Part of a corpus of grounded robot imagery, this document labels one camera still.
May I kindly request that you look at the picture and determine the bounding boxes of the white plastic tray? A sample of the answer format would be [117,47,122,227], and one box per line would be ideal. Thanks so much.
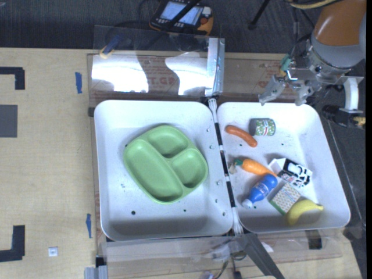
[216,101,352,235]
[93,99,235,242]

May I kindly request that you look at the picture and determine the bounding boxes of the yellow banana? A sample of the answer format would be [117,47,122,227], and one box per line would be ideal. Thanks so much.
[285,198,324,226]

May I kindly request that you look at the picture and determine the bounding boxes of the black and white carton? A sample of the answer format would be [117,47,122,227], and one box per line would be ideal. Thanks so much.
[267,157,314,189]

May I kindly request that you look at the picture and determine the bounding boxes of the blue bottle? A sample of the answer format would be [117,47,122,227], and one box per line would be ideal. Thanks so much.
[241,173,279,210]

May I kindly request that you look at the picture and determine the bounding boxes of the green patterned packet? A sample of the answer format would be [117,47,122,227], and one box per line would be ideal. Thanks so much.
[267,181,302,216]

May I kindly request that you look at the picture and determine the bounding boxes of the black cylinder on white bracket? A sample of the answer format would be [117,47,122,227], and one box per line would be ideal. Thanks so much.
[321,77,366,128]

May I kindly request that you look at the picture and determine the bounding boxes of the green divided plate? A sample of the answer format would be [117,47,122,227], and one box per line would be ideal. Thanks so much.
[122,124,209,206]

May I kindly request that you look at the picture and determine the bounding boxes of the orange sausage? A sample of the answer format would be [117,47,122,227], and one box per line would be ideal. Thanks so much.
[224,124,259,148]

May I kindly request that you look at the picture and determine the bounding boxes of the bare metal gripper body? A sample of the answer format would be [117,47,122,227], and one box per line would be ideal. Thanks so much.
[285,44,324,90]

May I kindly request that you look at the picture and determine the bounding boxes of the orange carrot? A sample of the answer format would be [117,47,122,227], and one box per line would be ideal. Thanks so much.
[233,158,278,178]

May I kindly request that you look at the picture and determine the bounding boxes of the green and white can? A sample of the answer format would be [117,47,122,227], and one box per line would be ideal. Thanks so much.
[248,117,276,137]

